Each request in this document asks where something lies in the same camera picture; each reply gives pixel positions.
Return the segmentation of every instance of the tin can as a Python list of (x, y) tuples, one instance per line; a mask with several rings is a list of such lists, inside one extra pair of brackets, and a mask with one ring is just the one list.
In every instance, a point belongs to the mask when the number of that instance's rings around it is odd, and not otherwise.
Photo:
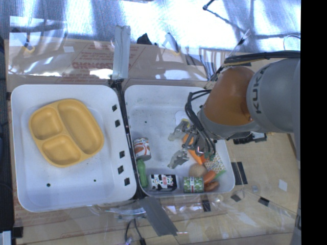
[(134, 153), (136, 159), (147, 161), (151, 158), (149, 139), (141, 137), (133, 140)]
[(185, 193), (204, 192), (203, 177), (184, 177), (183, 187)]

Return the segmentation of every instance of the yellow tray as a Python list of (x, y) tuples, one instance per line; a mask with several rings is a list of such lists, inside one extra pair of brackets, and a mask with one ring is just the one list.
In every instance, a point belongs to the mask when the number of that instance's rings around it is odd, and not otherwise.
[(63, 99), (36, 110), (30, 117), (32, 137), (45, 159), (57, 167), (84, 161), (101, 150), (103, 133), (77, 99)]

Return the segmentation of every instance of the patterned packet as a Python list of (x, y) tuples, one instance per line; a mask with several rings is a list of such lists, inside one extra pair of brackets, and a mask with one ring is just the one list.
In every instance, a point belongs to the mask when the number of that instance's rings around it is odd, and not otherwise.
[(203, 164), (208, 171), (213, 170), (216, 173), (215, 179), (226, 172), (225, 165), (223, 164), (223, 161), (221, 160), (217, 151), (212, 161), (208, 159)]

